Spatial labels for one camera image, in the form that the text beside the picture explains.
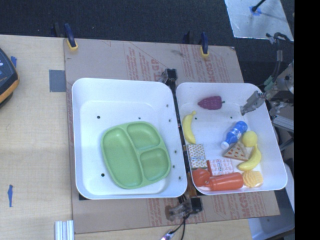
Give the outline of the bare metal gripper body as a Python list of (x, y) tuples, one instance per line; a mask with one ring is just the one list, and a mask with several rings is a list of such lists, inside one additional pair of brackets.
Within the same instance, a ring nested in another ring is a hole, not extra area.
[(294, 102), (294, 62), (292, 61), (276, 79), (265, 81), (265, 97), (270, 102)]

